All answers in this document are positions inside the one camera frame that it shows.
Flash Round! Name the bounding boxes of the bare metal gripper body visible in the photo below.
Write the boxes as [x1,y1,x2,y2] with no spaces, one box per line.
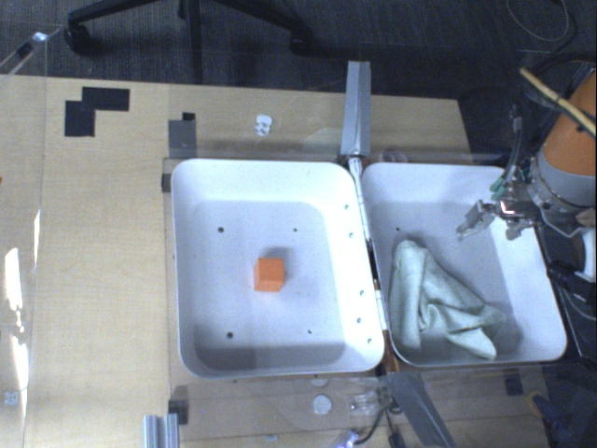
[493,188,550,229]

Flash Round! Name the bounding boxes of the crumpled white cloth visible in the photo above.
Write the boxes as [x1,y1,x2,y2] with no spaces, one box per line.
[387,239,509,361]

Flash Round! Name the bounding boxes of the white plastic tray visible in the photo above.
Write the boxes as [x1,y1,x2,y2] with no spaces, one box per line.
[361,161,569,370]
[170,158,386,382]

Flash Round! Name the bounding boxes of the black cylinder on white bracket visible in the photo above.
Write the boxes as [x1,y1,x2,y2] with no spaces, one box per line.
[548,227,597,303]

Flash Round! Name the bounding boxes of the orange cube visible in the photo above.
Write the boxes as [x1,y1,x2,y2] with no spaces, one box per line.
[253,257,286,293]

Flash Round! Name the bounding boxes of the pale wood board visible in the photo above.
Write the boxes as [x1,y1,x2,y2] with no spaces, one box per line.
[162,83,568,448]

